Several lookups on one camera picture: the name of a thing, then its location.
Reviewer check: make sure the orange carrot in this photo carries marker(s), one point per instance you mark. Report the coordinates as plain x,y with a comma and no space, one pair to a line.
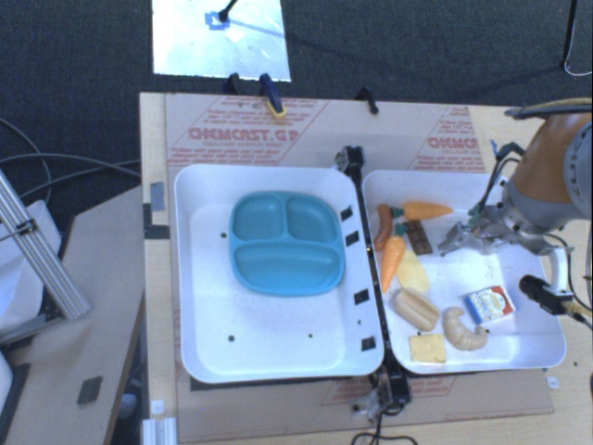
393,258
426,211

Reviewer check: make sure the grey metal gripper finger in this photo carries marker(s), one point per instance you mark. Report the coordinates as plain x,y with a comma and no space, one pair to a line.
448,247
457,231

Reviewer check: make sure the brown chocolate bar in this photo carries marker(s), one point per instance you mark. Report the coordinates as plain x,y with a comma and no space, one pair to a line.
420,239

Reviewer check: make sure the blue and red carton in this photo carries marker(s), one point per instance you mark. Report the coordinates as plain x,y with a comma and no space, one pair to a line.
490,305

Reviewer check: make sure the brown cardboard board red print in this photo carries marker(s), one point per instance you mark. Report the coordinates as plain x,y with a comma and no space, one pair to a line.
315,128

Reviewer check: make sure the beige croissant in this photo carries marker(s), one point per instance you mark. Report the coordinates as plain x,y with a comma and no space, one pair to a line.
461,332

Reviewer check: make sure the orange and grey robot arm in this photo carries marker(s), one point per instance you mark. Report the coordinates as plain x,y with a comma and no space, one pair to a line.
546,165

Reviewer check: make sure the beige hot dog bun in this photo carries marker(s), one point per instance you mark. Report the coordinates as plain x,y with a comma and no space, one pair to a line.
416,308

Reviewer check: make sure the blue divided plate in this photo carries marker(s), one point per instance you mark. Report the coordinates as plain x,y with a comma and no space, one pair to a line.
282,258

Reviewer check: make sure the black cylinder on white bracket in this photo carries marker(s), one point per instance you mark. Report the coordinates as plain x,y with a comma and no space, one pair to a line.
542,292

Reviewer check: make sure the orange-red sausage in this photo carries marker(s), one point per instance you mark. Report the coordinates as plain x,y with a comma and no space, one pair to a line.
383,230

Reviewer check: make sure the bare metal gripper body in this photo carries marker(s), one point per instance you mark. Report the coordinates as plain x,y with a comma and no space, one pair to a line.
502,232

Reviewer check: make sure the white plastic tray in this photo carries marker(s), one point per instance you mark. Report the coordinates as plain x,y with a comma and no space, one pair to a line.
278,332
509,341

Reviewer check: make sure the yellow cheese slice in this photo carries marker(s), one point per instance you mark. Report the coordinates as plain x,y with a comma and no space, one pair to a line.
427,348

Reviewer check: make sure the thin black rod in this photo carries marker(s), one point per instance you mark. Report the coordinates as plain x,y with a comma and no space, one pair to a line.
370,253

